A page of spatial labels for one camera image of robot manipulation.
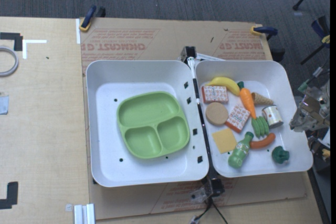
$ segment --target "wooden table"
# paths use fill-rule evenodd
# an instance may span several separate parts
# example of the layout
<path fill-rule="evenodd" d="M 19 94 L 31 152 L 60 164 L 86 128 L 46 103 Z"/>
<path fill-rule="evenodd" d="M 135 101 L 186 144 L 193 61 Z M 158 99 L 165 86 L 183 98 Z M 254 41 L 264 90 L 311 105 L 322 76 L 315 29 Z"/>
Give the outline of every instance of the wooden table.
<path fill-rule="evenodd" d="M 9 182 L 18 182 L 18 204 L 0 210 L 1 223 L 72 223 L 71 205 L 89 201 L 88 156 L 81 66 L 75 19 L 2 17 L 0 32 L 21 33 L 27 59 L 0 78 L 9 95 L 0 115 L 0 199 Z M 8 41 L 0 42 L 10 46 Z M 0 71 L 10 64 L 0 52 Z M 307 196 L 222 207 L 228 223 L 322 223 L 306 172 Z M 188 223 L 203 210 L 101 220 L 99 223 Z M 201 223 L 224 223 L 215 209 Z"/>

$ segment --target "toy can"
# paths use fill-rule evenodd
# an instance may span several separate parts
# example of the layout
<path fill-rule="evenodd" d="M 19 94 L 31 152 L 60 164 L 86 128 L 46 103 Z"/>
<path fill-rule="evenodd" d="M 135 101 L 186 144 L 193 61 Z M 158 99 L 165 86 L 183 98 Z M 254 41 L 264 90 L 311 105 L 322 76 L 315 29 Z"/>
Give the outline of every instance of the toy can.
<path fill-rule="evenodd" d="M 270 105 L 263 108 L 262 113 L 270 129 L 283 125 L 282 118 L 276 105 Z"/>

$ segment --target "yellow square sponge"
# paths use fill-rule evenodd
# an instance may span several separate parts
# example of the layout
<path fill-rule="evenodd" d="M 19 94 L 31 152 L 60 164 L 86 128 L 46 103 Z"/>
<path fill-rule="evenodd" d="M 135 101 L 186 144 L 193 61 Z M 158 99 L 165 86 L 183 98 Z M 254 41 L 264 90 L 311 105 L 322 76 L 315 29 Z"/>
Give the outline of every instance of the yellow square sponge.
<path fill-rule="evenodd" d="M 231 129 L 223 129 L 212 134 L 212 137 L 220 153 L 234 150 L 237 141 Z"/>

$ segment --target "green divided plate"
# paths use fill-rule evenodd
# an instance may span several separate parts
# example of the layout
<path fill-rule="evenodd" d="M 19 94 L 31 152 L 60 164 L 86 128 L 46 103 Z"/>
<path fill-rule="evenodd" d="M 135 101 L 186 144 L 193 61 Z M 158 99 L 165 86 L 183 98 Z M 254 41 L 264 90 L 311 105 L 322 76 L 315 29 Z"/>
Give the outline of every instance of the green divided plate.
<path fill-rule="evenodd" d="M 128 98 L 120 103 L 117 119 L 128 150 L 138 158 L 155 158 L 184 148 L 190 139 L 177 99 L 163 91 Z"/>

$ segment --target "gray ring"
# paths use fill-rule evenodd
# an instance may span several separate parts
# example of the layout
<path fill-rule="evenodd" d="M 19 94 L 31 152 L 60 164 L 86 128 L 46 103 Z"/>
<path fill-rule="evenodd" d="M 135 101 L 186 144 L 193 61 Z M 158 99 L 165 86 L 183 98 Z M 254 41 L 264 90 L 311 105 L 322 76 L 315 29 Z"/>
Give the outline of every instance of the gray ring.
<path fill-rule="evenodd" d="M 13 57 L 15 59 L 15 63 L 14 63 L 14 65 L 11 69 L 9 69 L 8 71 L 5 71 L 5 72 L 0 72 L 0 77 L 6 77 L 6 76 L 9 76 L 9 75 L 11 75 L 15 72 L 15 70 L 17 69 L 17 66 L 19 65 L 19 58 L 17 57 L 14 50 L 9 49 L 7 47 L 0 47 L 0 51 L 5 51 L 5 52 L 13 55 Z"/>

